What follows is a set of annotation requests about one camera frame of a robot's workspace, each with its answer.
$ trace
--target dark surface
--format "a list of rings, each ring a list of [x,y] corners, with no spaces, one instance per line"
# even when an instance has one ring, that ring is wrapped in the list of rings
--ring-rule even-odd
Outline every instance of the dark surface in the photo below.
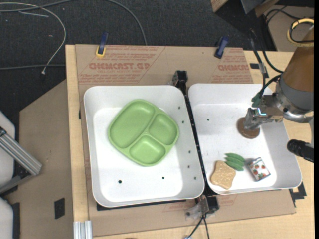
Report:
[[[1,0],[43,5],[61,0]],[[228,47],[251,50],[249,29],[256,31],[268,50],[273,45],[264,35],[264,21],[253,11],[245,14],[240,0],[229,0],[213,13],[210,0],[114,0],[131,10],[145,31],[148,45],[216,46],[222,36]],[[314,0],[281,0],[277,4],[314,7]],[[21,8],[0,5],[1,9]],[[52,7],[65,24],[65,44],[98,44],[104,31],[109,44],[144,45],[134,18],[123,8],[101,0],[79,0]],[[46,64],[63,39],[58,20],[43,10],[30,11],[50,17],[15,13],[0,14],[0,68]],[[64,47],[52,64],[65,64]],[[0,70],[0,111],[8,118],[31,104],[66,77],[65,68]]]

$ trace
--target toy bread slice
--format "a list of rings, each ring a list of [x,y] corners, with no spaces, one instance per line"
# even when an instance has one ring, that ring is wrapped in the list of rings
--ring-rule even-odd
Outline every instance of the toy bread slice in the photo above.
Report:
[[[212,184],[229,189],[233,183],[236,171],[228,166],[224,161],[218,160],[215,165],[215,171],[210,177]]]

